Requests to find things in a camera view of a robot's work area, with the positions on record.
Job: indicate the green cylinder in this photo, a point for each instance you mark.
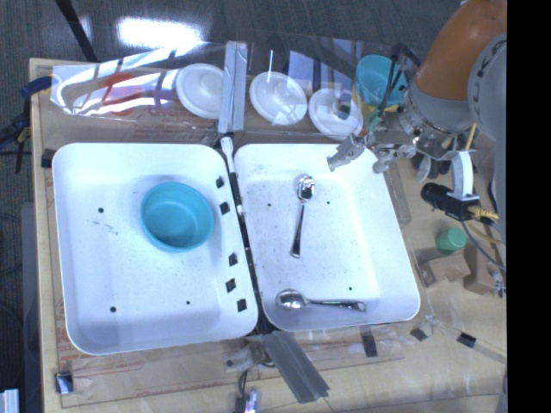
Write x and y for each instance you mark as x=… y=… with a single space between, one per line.
x=450 y=240

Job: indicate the black cylinder on white bracket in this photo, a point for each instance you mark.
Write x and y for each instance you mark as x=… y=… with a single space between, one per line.
x=450 y=200

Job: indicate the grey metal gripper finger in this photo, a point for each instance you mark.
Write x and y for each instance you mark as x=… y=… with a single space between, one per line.
x=348 y=151
x=389 y=155

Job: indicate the teal bowl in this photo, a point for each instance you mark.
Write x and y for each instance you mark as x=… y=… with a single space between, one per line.
x=176 y=217

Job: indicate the white round lid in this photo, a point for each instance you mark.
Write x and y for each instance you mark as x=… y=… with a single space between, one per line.
x=277 y=99
x=333 y=116
x=200 y=90

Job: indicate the brown wooden block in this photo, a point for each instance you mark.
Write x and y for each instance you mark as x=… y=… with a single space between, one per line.
x=480 y=273
x=447 y=268

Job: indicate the silver metal spoon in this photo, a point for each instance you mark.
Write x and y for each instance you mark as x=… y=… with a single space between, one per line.
x=300 y=222
x=297 y=300

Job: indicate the teal cup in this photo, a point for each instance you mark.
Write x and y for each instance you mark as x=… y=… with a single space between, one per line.
x=374 y=80

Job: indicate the white plastic tray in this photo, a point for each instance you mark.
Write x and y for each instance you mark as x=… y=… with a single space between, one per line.
x=107 y=273
x=340 y=248

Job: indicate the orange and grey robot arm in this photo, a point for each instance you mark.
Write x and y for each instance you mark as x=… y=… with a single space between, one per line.
x=460 y=54

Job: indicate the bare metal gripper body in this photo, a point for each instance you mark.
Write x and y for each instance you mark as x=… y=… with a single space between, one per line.
x=419 y=129

